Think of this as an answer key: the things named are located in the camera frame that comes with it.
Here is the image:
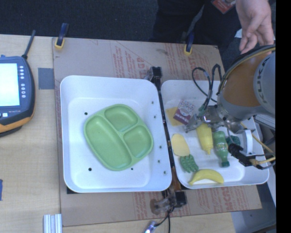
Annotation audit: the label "white plastic tray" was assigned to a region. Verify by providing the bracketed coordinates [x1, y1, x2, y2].
[161, 80, 270, 190]
[60, 75, 173, 194]

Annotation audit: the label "yellow banana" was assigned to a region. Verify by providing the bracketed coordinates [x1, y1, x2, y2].
[188, 168, 225, 186]

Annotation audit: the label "brown cardboard board red print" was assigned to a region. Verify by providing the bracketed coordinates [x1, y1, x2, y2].
[52, 37, 263, 227]

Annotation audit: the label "black block with thin wires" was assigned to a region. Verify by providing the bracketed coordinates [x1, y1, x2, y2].
[174, 190, 188, 207]
[149, 66, 163, 83]

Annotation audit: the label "small purple and white carton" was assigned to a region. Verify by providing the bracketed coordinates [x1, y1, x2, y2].
[173, 99, 195, 126]

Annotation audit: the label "thin black and white rod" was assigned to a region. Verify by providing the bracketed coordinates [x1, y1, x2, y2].
[157, 81, 178, 191]

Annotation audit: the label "green pea pods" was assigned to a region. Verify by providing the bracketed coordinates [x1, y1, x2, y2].
[179, 154, 200, 174]

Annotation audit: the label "green divided plate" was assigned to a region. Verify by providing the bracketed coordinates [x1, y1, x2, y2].
[83, 103, 154, 172]

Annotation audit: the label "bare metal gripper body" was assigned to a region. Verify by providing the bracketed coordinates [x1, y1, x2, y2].
[198, 104, 245, 134]

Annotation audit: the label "person's hand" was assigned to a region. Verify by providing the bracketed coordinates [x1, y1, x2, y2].
[235, 0, 276, 55]

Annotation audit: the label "green plastic bottle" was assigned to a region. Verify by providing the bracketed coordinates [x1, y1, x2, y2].
[212, 131, 231, 168]

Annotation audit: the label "yellow potato crisp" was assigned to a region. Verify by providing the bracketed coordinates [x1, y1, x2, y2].
[171, 133, 191, 157]

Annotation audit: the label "yellow cheese slice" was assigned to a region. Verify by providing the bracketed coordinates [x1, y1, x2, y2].
[165, 107, 185, 127]

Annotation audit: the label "dark green broccoli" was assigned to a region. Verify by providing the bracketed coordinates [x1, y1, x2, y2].
[226, 135, 241, 147]

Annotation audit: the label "person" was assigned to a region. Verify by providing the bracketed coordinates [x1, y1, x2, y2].
[147, 0, 248, 47]

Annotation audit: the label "black cylinder on white bracket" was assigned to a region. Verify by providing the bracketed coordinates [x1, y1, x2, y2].
[227, 129, 258, 167]

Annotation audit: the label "yellow mustard bottle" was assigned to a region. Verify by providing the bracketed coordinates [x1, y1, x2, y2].
[196, 122, 214, 155]

